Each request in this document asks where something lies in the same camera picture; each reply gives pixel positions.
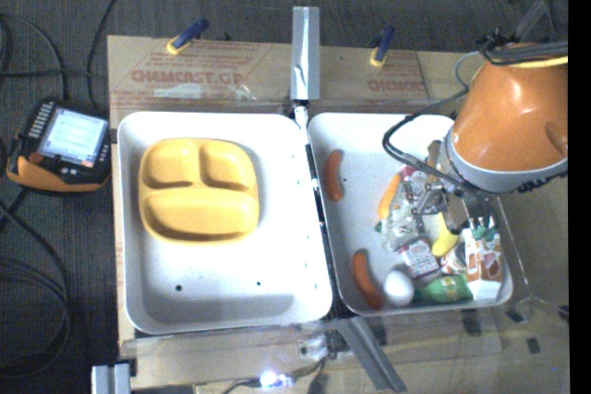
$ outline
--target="green bottle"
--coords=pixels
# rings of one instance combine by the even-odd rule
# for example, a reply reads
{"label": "green bottle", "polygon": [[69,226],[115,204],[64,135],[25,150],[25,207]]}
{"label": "green bottle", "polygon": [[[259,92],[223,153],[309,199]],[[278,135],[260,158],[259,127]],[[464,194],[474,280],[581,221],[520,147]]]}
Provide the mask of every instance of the green bottle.
{"label": "green bottle", "polygon": [[427,286],[415,290],[413,302],[422,304],[449,304],[472,299],[464,274],[443,276]]}

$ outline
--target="egg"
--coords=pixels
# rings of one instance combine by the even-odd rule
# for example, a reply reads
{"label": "egg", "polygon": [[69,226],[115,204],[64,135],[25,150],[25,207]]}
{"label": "egg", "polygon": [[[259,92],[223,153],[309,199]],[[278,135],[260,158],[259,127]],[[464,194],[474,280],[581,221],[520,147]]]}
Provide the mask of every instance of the egg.
{"label": "egg", "polygon": [[403,307],[415,297],[415,286],[411,279],[398,269],[392,269],[384,281],[386,298],[394,305]]}

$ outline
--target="yellow plate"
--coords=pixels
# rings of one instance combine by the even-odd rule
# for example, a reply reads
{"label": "yellow plate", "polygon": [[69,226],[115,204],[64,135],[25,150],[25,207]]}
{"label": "yellow plate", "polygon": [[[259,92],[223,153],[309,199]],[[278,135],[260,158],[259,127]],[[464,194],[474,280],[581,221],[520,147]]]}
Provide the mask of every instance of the yellow plate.
{"label": "yellow plate", "polygon": [[139,165],[139,213],[166,241],[223,243],[259,223],[252,160],[235,143],[169,138],[151,145]]}

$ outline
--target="blue clamp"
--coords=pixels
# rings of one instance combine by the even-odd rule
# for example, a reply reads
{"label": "blue clamp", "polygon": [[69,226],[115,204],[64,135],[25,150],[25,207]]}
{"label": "blue clamp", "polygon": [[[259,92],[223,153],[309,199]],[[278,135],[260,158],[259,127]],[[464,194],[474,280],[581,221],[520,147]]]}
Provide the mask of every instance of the blue clamp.
{"label": "blue clamp", "polygon": [[189,28],[183,31],[180,35],[175,36],[166,44],[168,52],[171,54],[179,54],[185,50],[190,44],[191,40],[198,39],[201,33],[210,26],[210,22],[206,18],[193,23]]}
{"label": "blue clamp", "polygon": [[390,48],[392,37],[394,36],[394,27],[388,25],[381,34],[374,37],[370,48],[374,48],[369,62],[374,66],[382,66],[386,62],[386,53]]}

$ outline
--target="carrot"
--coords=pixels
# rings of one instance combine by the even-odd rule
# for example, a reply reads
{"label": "carrot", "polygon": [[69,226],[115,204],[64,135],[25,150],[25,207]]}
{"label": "carrot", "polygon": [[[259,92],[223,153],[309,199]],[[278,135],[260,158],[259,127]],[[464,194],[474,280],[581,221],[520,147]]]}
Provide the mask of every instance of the carrot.
{"label": "carrot", "polygon": [[343,198],[343,189],[339,181],[339,167],[343,153],[335,149],[331,152],[324,163],[324,184],[329,192],[329,199],[333,202],[338,202]]}
{"label": "carrot", "polygon": [[388,187],[386,187],[386,190],[381,197],[380,203],[378,204],[378,217],[380,220],[388,217],[388,214],[390,213],[390,204],[396,195],[396,190],[398,189],[398,185],[400,184],[401,180],[401,174],[397,173],[388,184]]}
{"label": "carrot", "polygon": [[366,250],[359,249],[353,254],[353,279],[368,305],[376,310],[381,309],[385,299],[369,275]]}

